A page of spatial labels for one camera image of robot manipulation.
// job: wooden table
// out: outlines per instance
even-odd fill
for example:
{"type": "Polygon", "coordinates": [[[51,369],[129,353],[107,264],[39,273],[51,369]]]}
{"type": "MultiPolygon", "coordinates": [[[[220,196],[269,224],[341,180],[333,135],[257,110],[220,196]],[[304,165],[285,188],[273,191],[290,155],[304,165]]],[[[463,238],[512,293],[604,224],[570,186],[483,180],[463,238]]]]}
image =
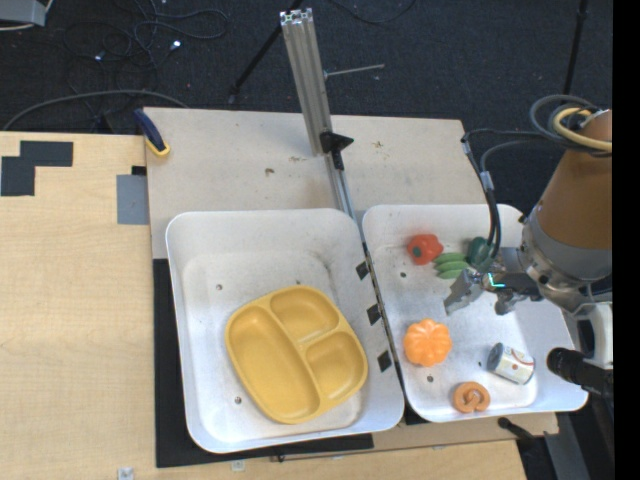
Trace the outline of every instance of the wooden table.
{"type": "MultiPolygon", "coordinates": [[[[175,110],[149,114],[164,122],[163,112],[175,110]]],[[[200,116],[212,117],[221,115],[200,116]]],[[[250,116],[231,117],[253,126],[250,116]]],[[[18,156],[21,141],[71,142],[73,165],[36,167],[33,196],[0,197],[3,478],[115,479],[126,467],[136,480],[457,479],[471,470],[474,478],[526,478],[514,436],[487,420],[400,424],[360,453],[157,468],[153,222],[119,223],[117,177],[159,159],[148,162],[138,135],[22,132],[0,134],[0,156],[18,156]]],[[[558,431],[553,414],[513,422],[536,435],[558,431]]]]}

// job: black bracket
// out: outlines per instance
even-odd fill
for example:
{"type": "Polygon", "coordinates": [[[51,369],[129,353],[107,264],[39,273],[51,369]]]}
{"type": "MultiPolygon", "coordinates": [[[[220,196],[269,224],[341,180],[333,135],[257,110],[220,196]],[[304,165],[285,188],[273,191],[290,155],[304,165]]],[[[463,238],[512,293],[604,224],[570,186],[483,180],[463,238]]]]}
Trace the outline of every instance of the black bracket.
{"type": "Polygon", "coordinates": [[[353,143],[353,139],[345,137],[344,135],[338,135],[337,133],[329,131],[322,132],[320,134],[322,152],[331,153],[333,166],[340,171],[344,171],[344,163],[342,162],[342,155],[340,152],[351,143],[353,143]]]}

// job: table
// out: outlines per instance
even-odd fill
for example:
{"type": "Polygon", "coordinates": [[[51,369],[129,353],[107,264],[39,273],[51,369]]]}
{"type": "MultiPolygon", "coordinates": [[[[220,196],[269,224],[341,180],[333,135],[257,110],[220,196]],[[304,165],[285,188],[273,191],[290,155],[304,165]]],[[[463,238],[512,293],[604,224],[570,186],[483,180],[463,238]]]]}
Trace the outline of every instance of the table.
{"type": "MultiPolygon", "coordinates": [[[[264,154],[273,150],[285,153],[277,163],[265,164],[258,151],[246,159],[256,185],[251,185],[255,197],[249,198],[245,208],[266,205],[260,190],[280,174],[302,176],[297,170],[302,164],[305,173],[318,174],[316,186],[320,188],[312,191],[314,198],[329,197],[325,190],[328,187],[320,181],[320,170],[309,171],[306,167],[314,159],[305,149],[302,116],[146,111],[172,146],[171,155],[176,161],[182,156],[180,137],[189,134],[203,140],[208,137],[217,154],[216,139],[232,137],[238,130],[245,137],[277,134],[292,143],[299,140],[300,149],[296,151],[285,152],[278,149],[278,143],[269,143],[264,154]]],[[[380,202],[389,202],[390,198],[408,202],[416,194],[426,200],[447,200],[451,195],[437,188],[438,172],[433,166],[442,152],[438,148],[444,140],[442,135],[458,135],[459,122],[334,116],[334,129],[354,138],[367,137],[343,152],[357,211],[371,206],[371,189],[380,202]],[[422,137],[425,129],[431,134],[422,137]],[[402,156],[398,153],[402,147],[393,144],[388,135],[391,132],[419,136],[433,158],[429,161],[433,169],[423,162],[423,169],[411,171],[430,183],[415,185],[416,179],[407,177],[405,185],[414,185],[413,191],[404,195],[384,191],[388,180],[398,173],[394,155],[402,156]],[[387,177],[366,181],[371,168],[363,158],[367,149],[370,162],[388,164],[382,171],[387,177]]],[[[157,231],[167,218],[162,212],[178,211],[177,206],[171,206],[177,204],[175,201],[162,199],[160,194],[169,190],[169,185],[179,187],[180,177],[163,178],[161,169],[169,164],[150,156],[140,135],[3,132],[0,156],[24,156],[20,145],[25,141],[72,143],[73,165],[38,165],[33,177],[34,195],[0,196],[0,466],[5,478],[107,479],[117,478],[119,468],[126,467],[133,468],[137,480],[242,476],[234,468],[264,479],[303,475],[310,479],[327,475],[454,479],[468,477],[470,468],[475,478],[526,478],[515,436],[487,419],[411,426],[401,423],[376,433],[371,451],[291,456],[282,463],[262,457],[157,468],[152,261],[163,255],[157,231]],[[151,219],[139,222],[123,218],[128,210],[135,215],[136,208],[146,208],[146,201],[139,194],[137,198],[125,194],[123,202],[118,193],[124,189],[119,188],[118,180],[131,181],[136,176],[136,180],[144,179],[139,173],[145,166],[151,219]],[[164,189],[163,179],[169,184],[164,189]]],[[[235,153],[242,147],[239,143],[235,147],[226,151],[240,162],[235,153]]],[[[201,159],[203,165],[217,165],[219,170],[192,171],[194,178],[194,172],[228,175],[229,171],[220,167],[224,158],[210,156],[207,162],[207,155],[201,156],[205,157],[201,159]]],[[[467,200],[477,202],[473,176],[463,174],[464,161],[452,159],[450,163],[460,166],[457,183],[469,189],[465,192],[467,200]]],[[[196,185],[205,189],[206,183],[205,179],[196,185]]],[[[297,189],[292,188],[295,184],[285,185],[299,193],[300,185],[297,189]]],[[[247,188],[246,183],[227,186],[227,190],[217,192],[220,198],[208,209],[239,205],[234,195],[246,194],[247,188]]],[[[300,200],[287,200],[300,207],[300,200]]],[[[558,432],[554,414],[519,415],[512,421],[534,435],[558,432]]]]}

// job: brown ring-shaped food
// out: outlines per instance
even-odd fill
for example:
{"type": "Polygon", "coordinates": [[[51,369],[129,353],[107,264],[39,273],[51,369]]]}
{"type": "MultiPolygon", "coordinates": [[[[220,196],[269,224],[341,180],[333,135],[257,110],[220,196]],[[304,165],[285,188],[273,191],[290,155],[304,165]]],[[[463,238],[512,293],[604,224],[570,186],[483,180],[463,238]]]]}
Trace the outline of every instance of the brown ring-shaped food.
{"type": "Polygon", "coordinates": [[[460,412],[484,411],[490,403],[489,391],[477,382],[463,382],[453,392],[453,406],[460,412]]]}

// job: white can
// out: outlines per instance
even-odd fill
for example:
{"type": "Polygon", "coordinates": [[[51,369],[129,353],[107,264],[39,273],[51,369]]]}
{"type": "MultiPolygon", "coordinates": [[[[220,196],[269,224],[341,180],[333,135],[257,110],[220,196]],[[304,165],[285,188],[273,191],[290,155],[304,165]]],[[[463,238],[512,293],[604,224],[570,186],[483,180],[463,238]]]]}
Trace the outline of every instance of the white can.
{"type": "Polygon", "coordinates": [[[516,384],[526,384],[533,376],[535,360],[524,352],[496,343],[489,352],[487,369],[516,384]]]}

